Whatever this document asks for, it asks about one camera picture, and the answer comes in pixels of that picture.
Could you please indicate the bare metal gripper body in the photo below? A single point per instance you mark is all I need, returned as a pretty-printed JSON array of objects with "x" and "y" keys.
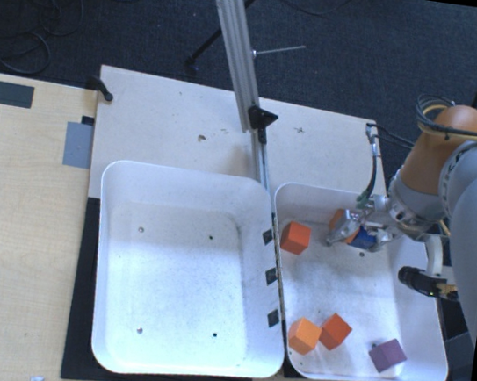
[{"x": 379, "y": 213}]

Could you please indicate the blue cube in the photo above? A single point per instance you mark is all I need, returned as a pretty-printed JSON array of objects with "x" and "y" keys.
[{"x": 363, "y": 239}]

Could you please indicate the purple cube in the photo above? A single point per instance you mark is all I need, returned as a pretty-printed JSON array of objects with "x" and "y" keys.
[{"x": 388, "y": 355}]

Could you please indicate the white plastic tray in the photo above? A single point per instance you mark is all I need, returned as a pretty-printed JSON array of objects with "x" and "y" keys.
[
  {"x": 348, "y": 290},
  {"x": 181, "y": 278}
]

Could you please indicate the light orange cube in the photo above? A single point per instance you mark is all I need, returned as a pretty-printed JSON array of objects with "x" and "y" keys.
[{"x": 303, "y": 336}]

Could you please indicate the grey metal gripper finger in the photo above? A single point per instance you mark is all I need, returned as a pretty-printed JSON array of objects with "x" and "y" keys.
[
  {"x": 343, "y": 229},
  {"x": 381, "y": 242}
]

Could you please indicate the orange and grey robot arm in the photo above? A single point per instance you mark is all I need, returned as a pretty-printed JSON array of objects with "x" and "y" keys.
[{"x": 471, "y": 193}]

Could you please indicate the red-orange cube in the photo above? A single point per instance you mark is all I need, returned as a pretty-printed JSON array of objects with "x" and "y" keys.
[
  {"x": 335, "y": 332},
  {"x": 295, "y": 237}
]

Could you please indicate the pale wooden board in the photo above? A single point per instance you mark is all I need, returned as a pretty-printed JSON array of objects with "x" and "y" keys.
[{"x": 163, "y": 129}]

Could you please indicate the black cylinder on white bracket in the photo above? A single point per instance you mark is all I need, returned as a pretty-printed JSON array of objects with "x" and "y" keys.
[{"x": 418, "y": 281}]

